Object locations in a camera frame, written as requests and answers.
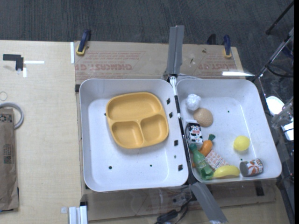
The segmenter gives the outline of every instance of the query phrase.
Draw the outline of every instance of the plastic bottle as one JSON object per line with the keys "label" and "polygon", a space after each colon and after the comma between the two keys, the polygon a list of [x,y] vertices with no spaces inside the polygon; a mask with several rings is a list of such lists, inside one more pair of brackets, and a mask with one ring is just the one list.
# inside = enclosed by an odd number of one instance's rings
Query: plastic bottle
{"label": "plastic bottle", "polygon": [[206,162],[206,157],[198,151],[196,143],[191,143],[189,148],[193,153],[193,162],[200,177],[203,180],[211,179],[214,173],[211,166]]}

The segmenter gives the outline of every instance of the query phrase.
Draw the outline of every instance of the clamp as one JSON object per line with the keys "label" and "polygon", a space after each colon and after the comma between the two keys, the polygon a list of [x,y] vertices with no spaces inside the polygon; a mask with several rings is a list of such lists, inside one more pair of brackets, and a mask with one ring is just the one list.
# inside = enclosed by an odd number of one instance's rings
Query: clamp
{"label": "clamp", "polygon": [[85,43],[90,39],[90,32],[91,31],[88,30],[88,29],[84,30],[84,33],[82,35],[80,44],[76,48],[76,54],[78,56],[83,56],[84,55],[85,49],[86,49]]}
{"label": "clamp", "polygon": [[230,59],[232,57],[232,53],[230,52],[230,38],[229,35],[225,35],[223,37],[224,40],[224,49],[223,49],[223,55],[226,59]]}

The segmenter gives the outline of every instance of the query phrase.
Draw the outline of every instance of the table surface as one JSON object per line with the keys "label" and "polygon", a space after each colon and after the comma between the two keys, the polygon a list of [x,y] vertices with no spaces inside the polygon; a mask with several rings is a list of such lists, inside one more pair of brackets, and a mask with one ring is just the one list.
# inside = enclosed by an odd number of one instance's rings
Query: table surface
{"label": "table surface", "polygon": [[[79,206],[82,197],[75,68],[69,42],[0,41],[3,54],[27,61],[27,77],[14,62],[0,60],[0,91],[17,103],[25,119],[16,130],[19,208],[0,214],[0,223],[67,223],[62,207]],[[288,223],[280,191],[276,200],[222,208],[230,223]],[[156,217],[102,220],[98,223],[154,223]],[[190,211],[181,223],[209,223],[203,210]]]}

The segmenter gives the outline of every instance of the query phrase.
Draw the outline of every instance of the yellow divided plate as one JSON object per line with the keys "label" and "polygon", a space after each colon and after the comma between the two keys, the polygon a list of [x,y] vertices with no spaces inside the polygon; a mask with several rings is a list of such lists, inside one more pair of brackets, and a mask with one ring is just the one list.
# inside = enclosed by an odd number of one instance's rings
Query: yellow divided plate
{"label": "yellow divided plate", "polygon": [[149,92],[116,96],[106,105],[115,142],[124,148],[141,148],[164,141],[169,132],[160,100]]}

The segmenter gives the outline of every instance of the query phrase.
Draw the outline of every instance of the can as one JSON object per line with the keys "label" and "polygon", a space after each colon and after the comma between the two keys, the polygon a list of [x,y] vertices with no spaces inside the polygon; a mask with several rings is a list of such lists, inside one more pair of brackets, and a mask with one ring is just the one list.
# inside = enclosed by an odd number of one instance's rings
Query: can
{"label": "can", "polygon": [[250,161],[242,161],[240,163],[240,171],[244,177],[256,176],[263,172],[263,162],[258,158]]}

